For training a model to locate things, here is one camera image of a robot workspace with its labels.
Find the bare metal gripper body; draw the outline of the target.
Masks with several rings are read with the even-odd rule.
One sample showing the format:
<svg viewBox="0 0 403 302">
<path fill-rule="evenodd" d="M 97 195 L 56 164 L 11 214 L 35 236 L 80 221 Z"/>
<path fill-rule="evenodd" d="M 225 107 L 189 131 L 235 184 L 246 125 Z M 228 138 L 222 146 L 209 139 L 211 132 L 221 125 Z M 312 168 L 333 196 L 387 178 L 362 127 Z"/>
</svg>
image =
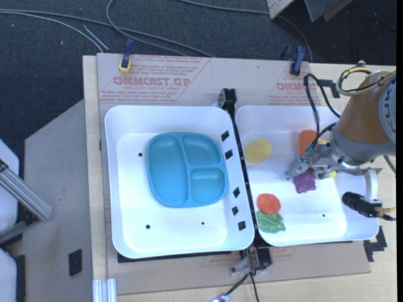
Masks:
<svg viewBox="0 0 403 302">
<path fill-rule="evenodd" d="M 350 162 L 350 157 L 335 144 L 317 144 L 315 147 L 310 145 L 306 148 L 305 158 L 309 160 L 310 168 L 314 170 L 315 166 L 328 166 L 331 172 L 356 173 L 359 170 L 354 161 Z"/>
</svg>

